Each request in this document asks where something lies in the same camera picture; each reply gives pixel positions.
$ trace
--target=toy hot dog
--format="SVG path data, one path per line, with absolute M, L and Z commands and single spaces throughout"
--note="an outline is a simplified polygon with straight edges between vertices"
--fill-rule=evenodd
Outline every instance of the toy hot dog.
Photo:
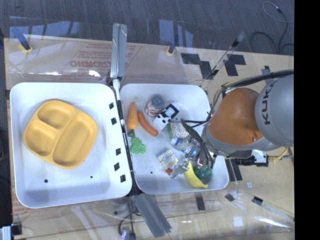
M 152 136 L 158 135 L 159 132 L 147 122 L 144 113 L 141 111 L 138 112 L 138 120 L 143 129 L 145 129 L 149 134 L 151 134 Z

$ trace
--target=dark floor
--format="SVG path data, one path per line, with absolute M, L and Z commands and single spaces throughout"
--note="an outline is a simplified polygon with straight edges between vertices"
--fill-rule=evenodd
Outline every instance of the dark floor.
M 0 0 L 0 29 L 10 36 L 16 17 L 86 23 L 86 38 L 105 40 L 97 25 L 128 27 L 128 42 L 167 45 L 166 24 L 183 22 L 196 48 L 227 49 L 243 31 L 237 50 L 294 55 L 295 0 Z M 0 227 L 11 224 L 4 52 L 0 49 Z

